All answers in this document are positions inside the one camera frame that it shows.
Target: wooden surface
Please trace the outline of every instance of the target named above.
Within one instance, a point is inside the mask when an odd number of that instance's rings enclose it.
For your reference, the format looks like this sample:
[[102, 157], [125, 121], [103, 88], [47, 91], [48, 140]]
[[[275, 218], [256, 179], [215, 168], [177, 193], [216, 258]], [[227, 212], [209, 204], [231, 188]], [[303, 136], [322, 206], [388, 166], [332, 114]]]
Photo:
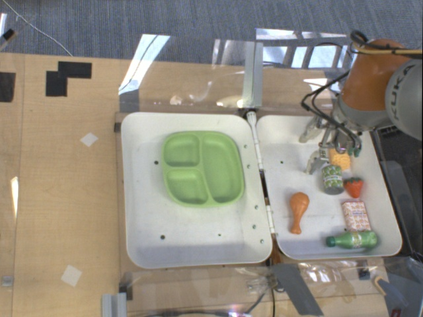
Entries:
[[[12, 61], [5, 58], [7, 54], [1, 54], [0, 68], [17, 72], [17, 94], [12, 104], [0, 104], [0, 138], [6, 143], [0, 146], [0, 163], [6, 161], [6, 172], [0, 170], [0, 247], [9, 250], [0, 254], [0, 270], [3, 274], [15, 267], [13, 316], [100, 316], [101, 295], [116, 294], [126, 274], [133, 281], [135, 299], [128, 308], [134, 316], [156, 308], [213, 308], [230, 302], [249, 306], [254, 302], [256, 296], [249, 294], [246, 286], [250, 277], [239, 273], [240, 268], [145, 271], [126, 267], [128, 257], [118, 223], [122, 170], [117, 172], [114, 122], [119, 110], [117, 90], [128, 61], [37, 55], [14, 55]], [[67, 97], [46, 97], [46, 71], [57, 71], [58, 61], [91, 62], [92, 79], [69, 79]], [[141, 108], [149, 110], [168, 106], [169, 96], [189, 97], [198, 85], [216, 78], [216, 72], [206, 65], [187, 69], [184, 64], [156, 63], [154, 67], [141, 85]], [[219, 81], [206, 95], [210, 107], [228, 90], [240, 86], [239, 77], [232, 76], [237, 69], [228, 69], [230, 79]], [[197, 77], [191, 80], [193, 70]], [[313, 76], [319, 78], [322, 73]], [[290, 82], [289, 71], [274, 70], [266, 77], [273, 82], [265, 84], [265, 98], [272, 95], [271, 102], [286, 100], [289, 109], [297, 109], [302, 95], [311, 90], [303, 81]], [[158, 99], [162, 105], [149, 107]], [[98, 137], [90, 147], [80, 141], [88, 133]], [[3, 227], [14, 222], [9, 185], [16, 172], [20, 197], [13, 250], [14, 225], [6, 232]], [[69, 265], [81, 271], [75, 286], [61, 279]], [[358, 281], [351, 269], [345, 271], [339, 283], [311, 283], [325, 316], [348, 316], [351, 311], [382, 316], [383, 309], [386, 312], [383, 297], [371, 282]], [[0, 303], [4, 302], [0, 313], [8, 316], [12, 291], [0, 289]], [[278, 295], [277, 300], [277, 316], [297, 316], [286, 294]], [[266, 295], [254, 316], [269, 315], [269, 302]], [[345, 314], [339, 315], [340, 309]]]

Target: green plate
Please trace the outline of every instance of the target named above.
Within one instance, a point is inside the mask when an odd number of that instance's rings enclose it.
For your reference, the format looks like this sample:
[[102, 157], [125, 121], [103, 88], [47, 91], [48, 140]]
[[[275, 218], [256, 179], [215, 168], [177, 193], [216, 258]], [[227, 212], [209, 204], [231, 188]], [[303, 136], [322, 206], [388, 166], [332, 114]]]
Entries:
[[216, 131], [183, 131], [162, 146], [162, 169], [170, 197], [191, 207], [237, 201], [244, 193], [244, 174], [235, 142]]

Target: red strawberry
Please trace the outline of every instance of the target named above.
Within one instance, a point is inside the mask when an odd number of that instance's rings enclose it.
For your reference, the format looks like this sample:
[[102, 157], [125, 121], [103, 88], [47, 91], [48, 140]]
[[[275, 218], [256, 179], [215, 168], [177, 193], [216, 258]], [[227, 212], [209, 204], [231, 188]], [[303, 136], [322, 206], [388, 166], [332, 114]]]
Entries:
[[357, 177], [351, 177], [344, 181], [344, 188], [353, 198], [359, 198], [363, 187], [363, 180]]

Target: small carton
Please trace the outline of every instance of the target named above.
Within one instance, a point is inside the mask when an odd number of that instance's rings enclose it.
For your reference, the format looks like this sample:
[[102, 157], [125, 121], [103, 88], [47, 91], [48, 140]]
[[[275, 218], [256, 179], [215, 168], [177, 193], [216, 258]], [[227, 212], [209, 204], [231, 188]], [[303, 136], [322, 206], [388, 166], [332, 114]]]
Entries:
[[342, 204], [345, 223], [348, 231], [371, 230], [367, 211], [362, 201], [347, 201]]

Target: white diamond marker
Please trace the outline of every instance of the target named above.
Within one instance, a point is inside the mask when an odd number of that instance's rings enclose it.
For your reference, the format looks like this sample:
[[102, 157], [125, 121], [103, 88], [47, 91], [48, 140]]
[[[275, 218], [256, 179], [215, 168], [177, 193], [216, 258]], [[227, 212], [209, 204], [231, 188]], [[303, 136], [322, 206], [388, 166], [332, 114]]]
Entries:
[[81, 275], [82, 275], [81, 270], [78, 270], [76, 267], [73, 267], [72, 265], [68, 265], [66, 267], [65, 272], [61, 276], [61, 280], [71, 285], [72, 287], [76, 287]]
[[88, 133], [81, 139], [81, 142], [87, 147], [91, 147], [95, 141], [98, 140], [98, 137], [93, 133]]

